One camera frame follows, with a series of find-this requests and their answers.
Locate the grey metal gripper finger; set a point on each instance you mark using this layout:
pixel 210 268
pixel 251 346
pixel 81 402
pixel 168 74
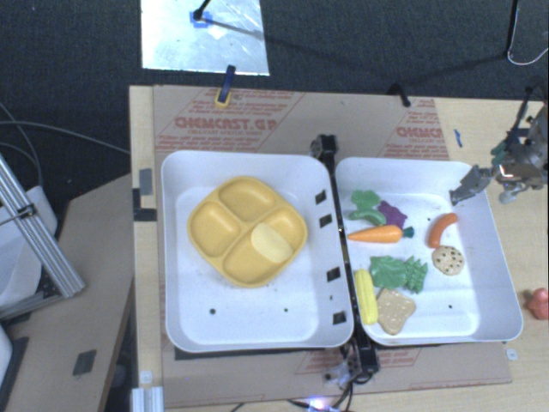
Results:
pixel 471 184

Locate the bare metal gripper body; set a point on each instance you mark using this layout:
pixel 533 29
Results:
pixel 526 163

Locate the orange sausage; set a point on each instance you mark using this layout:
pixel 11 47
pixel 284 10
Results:
pixel 441 229

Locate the tan biscuit with dark chips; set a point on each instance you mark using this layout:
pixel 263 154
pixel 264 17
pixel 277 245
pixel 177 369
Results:
pixel 448 261

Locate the purple grapes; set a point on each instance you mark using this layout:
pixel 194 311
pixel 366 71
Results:
pixel 393 216

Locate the green spiky leaf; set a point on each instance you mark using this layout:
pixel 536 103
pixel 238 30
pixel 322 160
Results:
pixel 416 276

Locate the orange carrot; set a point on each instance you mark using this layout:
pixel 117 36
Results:
pixel 375 234

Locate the green broccoli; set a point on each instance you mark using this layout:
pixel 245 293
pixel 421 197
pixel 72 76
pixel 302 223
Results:
pixel 364 206

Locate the green lettuce leaf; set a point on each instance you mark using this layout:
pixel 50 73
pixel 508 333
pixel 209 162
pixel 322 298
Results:
pixel 387 272

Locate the white plastic tray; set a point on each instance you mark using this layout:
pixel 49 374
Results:
pixel 240 316
pixel 472 307

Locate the red toy food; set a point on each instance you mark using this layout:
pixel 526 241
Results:
pixel 539 303

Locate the thin black rod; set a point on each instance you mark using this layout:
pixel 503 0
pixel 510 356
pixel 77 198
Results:
pixel 342 230

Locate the tan bread slice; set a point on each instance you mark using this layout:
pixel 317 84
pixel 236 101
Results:
pixel 394 310

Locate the yellow corn cob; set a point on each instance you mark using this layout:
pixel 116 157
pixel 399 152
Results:
pixel 366 296

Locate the pale yellow oval slice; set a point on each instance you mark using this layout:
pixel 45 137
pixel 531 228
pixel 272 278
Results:
pixel 271 243

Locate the brown cardboard board red print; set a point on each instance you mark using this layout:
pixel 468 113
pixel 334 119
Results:
pixel 257 118

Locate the yellow divided plate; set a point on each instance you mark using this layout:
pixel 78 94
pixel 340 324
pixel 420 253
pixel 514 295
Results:
pixel 214 230

